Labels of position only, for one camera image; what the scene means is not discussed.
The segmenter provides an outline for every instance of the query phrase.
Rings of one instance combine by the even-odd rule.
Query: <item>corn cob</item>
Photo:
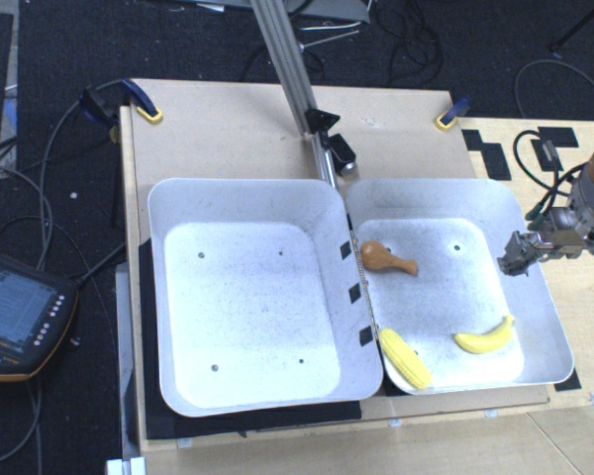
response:
[[[411,385],[425,389],[432,381],[432,374],[418,354],[394,330],[378,332],[380,346],[387,358]]]

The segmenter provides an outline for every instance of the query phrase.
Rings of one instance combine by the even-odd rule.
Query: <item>metal pole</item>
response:
[[[306,111],[317,109],[317,101],[284,2],[282,0],[250,0],[250,4],[275,65],[297,128],[302,135],[309,135],[310,128],[306,121]],[[334,188],[338,188],[332,154],[329,150],[323,149],[318,134],[312,136],[311,143],[319,177]]]

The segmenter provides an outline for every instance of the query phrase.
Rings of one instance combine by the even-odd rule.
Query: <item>yellow banana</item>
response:
[[[464,350],[471,353],[487,353],[497,350],[511,340],[514,320],[515,318],[512,315],[507,315],[502,324],[487,334],[459,332],[454,336],[455,342]]]
[[[432,382],[432,374],[418,354],[400,335],[391,329],[378,332],[380,346],[401,375],[417,389],[425,389]]]

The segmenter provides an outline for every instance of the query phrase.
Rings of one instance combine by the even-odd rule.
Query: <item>wooden table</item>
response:
[[[347,473],[407,470],[420,474],[594,473],[594,257],[552,261],[544,275],[575,357],[582,388],[527,386],[361,402],[362,419],[342,424],[196,437],[146,436],[139,245],[149,239],[147,197],[167,177],[315,177],[310,145],[297,135],[278,85],[137,80],[164,119],[121,111],[130,296],[140,453],[148,474]],[[450,107],[447,92],[314,87],[320,108],[342,116],[335,126],[358,156],[361,178],[486,177],[480,153],[461,129],[478,130],[506,153],[524,212],[543,191],[516,165],[515,135],[537,126],[571,127],[579,148],[561,148],[567,168],[594,150],[594,122],[460,119],[434,126]],[[533,168],[531,150],[524,160]]]

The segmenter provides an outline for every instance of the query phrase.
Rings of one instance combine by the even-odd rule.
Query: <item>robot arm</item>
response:
[[[527,274],[537,261],[577,258],[584,249],[594,255],[594,154],[572,182],[565,207],[545,210],[529,229],[533,231],[513,232],[506,253],[498,258],[505,274]]]

